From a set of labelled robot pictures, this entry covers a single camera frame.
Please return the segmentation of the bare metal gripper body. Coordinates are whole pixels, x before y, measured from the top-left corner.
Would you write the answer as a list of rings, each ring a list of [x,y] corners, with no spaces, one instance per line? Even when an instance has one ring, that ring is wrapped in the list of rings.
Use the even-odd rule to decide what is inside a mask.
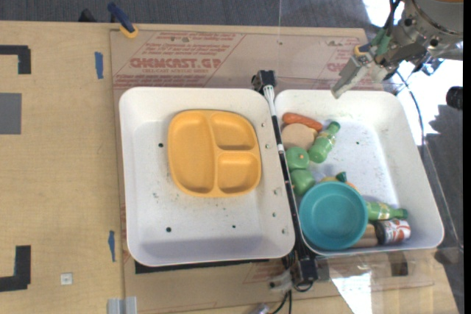
[[[463,60],[463,16],[443,12],[429,16],[421,10],[405,9],[392,29],[385,52],[376,51],[379,71],[396,71],[403,62],[415,71],[443,60]]]

